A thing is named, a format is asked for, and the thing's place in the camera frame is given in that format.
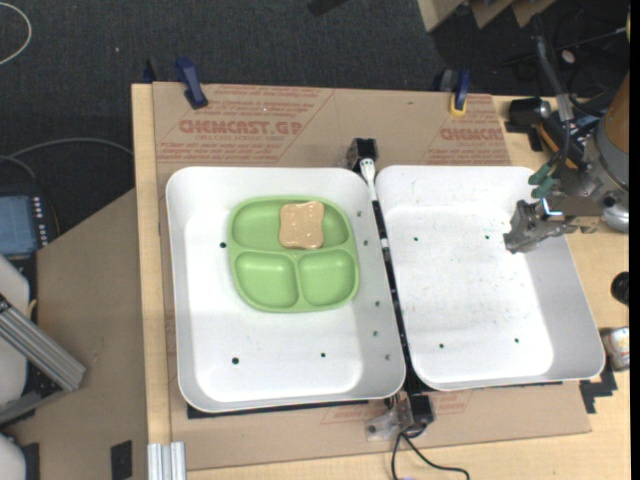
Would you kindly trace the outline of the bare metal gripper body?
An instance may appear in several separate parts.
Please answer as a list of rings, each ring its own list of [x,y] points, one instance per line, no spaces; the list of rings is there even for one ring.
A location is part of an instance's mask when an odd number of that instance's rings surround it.
[[[594,232],[601,222],[617,231],[629,232],[629,157],[606,160],[587,159],[580,168],[560,165],[553,156],[550,164],[560,174],[543,197],[543,221],[553,222],[564,232],[580,229]]]

